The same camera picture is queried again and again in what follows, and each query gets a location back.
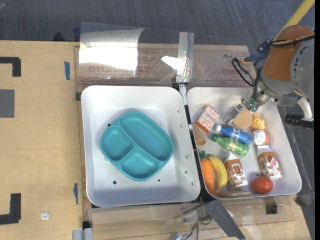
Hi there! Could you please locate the red tomato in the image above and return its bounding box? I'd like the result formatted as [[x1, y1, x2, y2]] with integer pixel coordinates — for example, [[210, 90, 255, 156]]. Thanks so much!
[[252, 175, 275, 195]]

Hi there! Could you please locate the green bottle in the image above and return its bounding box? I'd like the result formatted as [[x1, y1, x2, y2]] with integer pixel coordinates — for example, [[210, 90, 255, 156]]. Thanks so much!
[[211, 133, 251, 158]]

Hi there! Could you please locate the tan bread slice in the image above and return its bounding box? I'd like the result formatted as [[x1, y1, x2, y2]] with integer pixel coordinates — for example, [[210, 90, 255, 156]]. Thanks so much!
[[232, 108, 254, 129]]

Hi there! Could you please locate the white plastic tray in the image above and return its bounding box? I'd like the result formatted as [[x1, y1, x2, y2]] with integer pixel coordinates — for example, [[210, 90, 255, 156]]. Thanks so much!
[[80, 84, 202, 208], [185, 86, 303, 201]]

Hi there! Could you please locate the orange carrot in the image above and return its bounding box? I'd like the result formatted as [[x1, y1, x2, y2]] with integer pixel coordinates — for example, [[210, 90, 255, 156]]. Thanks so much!
[[198, 150, 217, 196]]

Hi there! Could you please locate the black cylinder on white bracket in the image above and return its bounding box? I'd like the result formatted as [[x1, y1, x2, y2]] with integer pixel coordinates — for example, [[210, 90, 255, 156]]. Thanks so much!
[[284, 96, 315, 131]]

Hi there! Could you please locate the yellow toy corn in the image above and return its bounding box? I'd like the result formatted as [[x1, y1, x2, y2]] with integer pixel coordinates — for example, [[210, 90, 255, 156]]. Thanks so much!
[[250, 112, 266, 132]]

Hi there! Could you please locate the yellow banana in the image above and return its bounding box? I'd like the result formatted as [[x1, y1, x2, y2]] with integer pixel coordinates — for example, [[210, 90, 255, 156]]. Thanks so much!
[[208, 155, 229, 195]]

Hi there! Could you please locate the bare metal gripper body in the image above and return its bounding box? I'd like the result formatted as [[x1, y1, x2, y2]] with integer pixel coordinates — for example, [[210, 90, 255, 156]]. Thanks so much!
[[245, 87, 276, 112]]

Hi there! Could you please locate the brown and white carton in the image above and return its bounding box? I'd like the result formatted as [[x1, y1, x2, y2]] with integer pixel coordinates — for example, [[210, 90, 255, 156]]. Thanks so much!
[[223, 151, 249, 191], [256, 144, 283, 180]]

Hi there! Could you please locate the teal divided plate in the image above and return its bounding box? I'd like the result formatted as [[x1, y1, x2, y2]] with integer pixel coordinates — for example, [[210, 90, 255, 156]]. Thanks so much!
[[99, 111, 175, 182]]

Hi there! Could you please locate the blue bottle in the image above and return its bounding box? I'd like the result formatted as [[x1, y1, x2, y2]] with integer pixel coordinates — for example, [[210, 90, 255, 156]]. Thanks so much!
[[214, 124, 252, 146]]

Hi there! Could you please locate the red and white brick carton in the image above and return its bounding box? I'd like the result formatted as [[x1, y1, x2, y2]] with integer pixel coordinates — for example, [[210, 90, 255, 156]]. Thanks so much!
[[195, 105, 221, 134]]

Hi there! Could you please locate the white dotted ball orange base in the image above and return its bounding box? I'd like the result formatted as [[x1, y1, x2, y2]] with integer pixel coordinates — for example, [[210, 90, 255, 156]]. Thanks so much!
[[250, 129, 271, 147]]

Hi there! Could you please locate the tan waffle ice cream cone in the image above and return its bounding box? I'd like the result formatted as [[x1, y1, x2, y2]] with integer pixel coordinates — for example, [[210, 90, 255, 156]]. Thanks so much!
[[192, 123, 208, 147]]

